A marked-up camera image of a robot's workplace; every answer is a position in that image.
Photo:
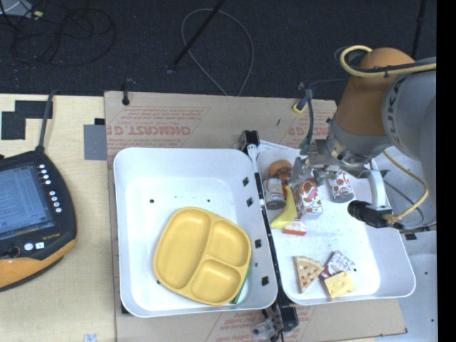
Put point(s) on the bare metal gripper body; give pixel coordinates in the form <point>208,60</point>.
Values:
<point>326,153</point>

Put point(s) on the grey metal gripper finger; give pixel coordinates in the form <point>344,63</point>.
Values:
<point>298,172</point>
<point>321,177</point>

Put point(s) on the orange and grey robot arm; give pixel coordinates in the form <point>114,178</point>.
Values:
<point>370,94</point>

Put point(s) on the orange toy fruit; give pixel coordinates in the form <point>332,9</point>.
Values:
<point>278,167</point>

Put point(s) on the small white and red can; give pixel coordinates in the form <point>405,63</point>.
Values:
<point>341,190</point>

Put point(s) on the white and orange carton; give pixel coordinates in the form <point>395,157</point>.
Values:
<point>310,201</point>

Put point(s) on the small white and orange can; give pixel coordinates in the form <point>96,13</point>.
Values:
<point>274,192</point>

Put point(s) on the yellow banana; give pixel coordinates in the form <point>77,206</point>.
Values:
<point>288,214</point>

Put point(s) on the small orange packet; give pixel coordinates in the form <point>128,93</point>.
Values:
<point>295,227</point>

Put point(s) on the white plastic tray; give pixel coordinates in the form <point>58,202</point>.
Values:
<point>338,233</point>
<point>167,176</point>

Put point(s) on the thin black and white rod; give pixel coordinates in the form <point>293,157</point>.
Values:
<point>266,223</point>

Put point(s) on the purple and white packet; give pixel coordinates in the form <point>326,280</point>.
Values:
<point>338,262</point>

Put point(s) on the toy pizza slice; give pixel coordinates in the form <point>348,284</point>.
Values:
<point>304,271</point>

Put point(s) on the brown cardboard board red print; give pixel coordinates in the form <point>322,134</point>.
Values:
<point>213,119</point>

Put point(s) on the yellow toy cheese wedge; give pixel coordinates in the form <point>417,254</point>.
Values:
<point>340,285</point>

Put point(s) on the green divided plate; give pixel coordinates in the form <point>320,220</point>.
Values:
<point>245,283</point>

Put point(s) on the yellow divided plate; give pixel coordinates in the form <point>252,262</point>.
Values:
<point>185,248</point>

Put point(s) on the black cylinder on white bracket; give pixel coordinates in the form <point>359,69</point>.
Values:
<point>370,214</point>

